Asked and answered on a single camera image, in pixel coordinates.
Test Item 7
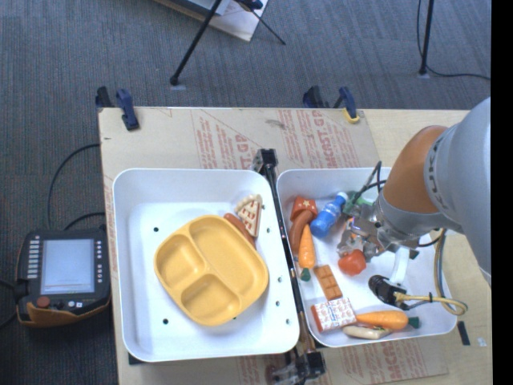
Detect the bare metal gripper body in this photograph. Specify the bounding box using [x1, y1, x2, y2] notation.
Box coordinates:
[345, 204, 397, 253]

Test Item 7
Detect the red toy pepper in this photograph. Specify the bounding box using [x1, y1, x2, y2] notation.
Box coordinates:
[337, 249, 368, 278]

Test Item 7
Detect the blue bottle with white cap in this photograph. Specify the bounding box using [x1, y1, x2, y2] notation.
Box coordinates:
[309, 191, 350, 240]

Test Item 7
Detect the orange toy carrot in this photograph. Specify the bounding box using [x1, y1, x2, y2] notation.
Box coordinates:
[354, 310, 422, 332]
[297, 224, 317, 282]

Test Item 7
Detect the brown toy biscuit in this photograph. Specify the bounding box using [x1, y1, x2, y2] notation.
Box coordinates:
[312, 264, 344, 302]

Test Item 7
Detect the brown toy sausage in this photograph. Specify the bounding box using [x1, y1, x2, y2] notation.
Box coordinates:
[223, 212, 258, 250]
[289, 209, 315, 257]

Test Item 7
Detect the red carton with yellow star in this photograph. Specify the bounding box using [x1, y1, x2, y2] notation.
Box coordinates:
[289, 196, 319, 222]

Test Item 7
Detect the red and white packet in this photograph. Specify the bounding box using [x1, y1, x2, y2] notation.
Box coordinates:
[310, 297, 358, 334]

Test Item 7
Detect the white plastic tray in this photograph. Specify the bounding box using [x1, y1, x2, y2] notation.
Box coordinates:
[111, 168, 301, 363]
[275, 166, 459, 349]

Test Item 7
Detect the toy hot dog bread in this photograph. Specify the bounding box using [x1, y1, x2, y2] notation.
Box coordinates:
[341, 323, 396, 341]

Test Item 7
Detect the toy pizza slice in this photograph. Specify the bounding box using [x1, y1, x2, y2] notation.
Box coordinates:
[234, 193, 265, 239]

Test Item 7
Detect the yellow divided plate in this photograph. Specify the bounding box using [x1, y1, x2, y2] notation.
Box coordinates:
[153, 213, 270, 328]

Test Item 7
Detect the brown cardboard board red print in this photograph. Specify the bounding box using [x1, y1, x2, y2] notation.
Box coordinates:
[98, 107, 450, 385]

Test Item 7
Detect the black cylinder on white bracket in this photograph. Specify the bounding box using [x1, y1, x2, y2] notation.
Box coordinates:
[367, 246, 420, 309]

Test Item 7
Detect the black block with thin wires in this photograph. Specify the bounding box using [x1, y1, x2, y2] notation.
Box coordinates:
[265, 349, 327, 385]
[251, 148, 279, 176]

